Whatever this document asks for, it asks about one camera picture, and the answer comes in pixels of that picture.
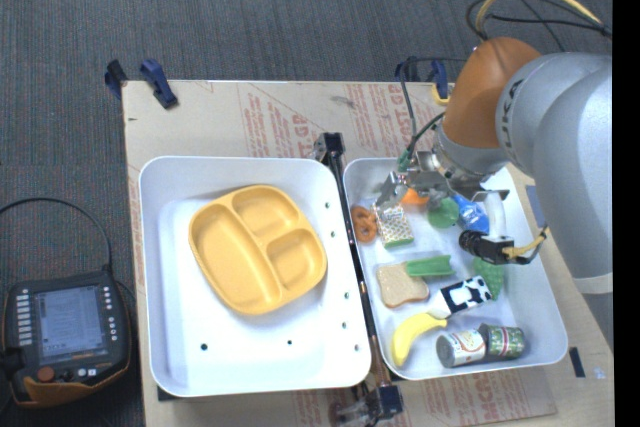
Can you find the white carton with green pattern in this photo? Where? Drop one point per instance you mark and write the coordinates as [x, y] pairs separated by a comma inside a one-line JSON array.
[[396, 229]]

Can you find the brown pretzel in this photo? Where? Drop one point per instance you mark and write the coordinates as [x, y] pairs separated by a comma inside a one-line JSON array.
[[363, 230]]

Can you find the black cylinder on white bracket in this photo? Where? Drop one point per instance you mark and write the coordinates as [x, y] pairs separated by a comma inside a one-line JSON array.
[[482, 245]]

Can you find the green lettuce leaf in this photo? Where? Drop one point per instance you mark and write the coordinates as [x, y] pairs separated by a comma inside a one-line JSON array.
[[490, 277]]

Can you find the orange round toy food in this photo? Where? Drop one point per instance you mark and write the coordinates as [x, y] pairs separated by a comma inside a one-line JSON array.
[[414, 198]]

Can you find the brown cardboard board red print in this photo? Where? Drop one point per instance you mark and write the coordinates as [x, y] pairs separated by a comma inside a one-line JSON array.
[[210, 125]]

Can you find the white plastic tray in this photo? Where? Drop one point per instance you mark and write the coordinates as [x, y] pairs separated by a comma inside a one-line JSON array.
[[250, 355], [530, 315]]

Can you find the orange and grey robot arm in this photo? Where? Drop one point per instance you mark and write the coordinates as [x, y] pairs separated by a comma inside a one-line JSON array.
[[560, 125]]

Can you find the green celery stick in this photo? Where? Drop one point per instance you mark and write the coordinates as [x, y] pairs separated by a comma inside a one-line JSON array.
[[430, 266]]

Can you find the yellow divided plate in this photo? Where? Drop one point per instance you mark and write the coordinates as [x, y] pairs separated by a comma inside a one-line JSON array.
[[235, 255]]

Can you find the green round toy food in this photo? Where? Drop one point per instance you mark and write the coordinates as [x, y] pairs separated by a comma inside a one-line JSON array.
[[444, 216]]

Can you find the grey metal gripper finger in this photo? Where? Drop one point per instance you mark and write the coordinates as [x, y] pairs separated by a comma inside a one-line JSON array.
[[389, 191], [435, 199]]

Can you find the blue plastic bottle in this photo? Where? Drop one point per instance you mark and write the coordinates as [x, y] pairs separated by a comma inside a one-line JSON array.
[[472, 215]]

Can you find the black and white carton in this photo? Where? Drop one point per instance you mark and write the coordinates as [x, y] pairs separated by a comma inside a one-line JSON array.
[[465, 296]]

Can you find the yellow banana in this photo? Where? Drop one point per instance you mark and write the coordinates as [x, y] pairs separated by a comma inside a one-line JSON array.
[[406, 340]]

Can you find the green can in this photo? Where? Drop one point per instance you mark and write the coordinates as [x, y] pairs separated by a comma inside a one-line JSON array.
[[505, 341]]

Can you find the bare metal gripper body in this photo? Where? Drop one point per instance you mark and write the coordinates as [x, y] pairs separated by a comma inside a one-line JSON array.
[[425, 179]]

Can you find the white can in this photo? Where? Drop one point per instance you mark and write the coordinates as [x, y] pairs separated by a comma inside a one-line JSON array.
[[460, 349]]

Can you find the brown bread slice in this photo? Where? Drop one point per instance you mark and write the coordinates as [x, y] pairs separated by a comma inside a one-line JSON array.
[[400, 287]]

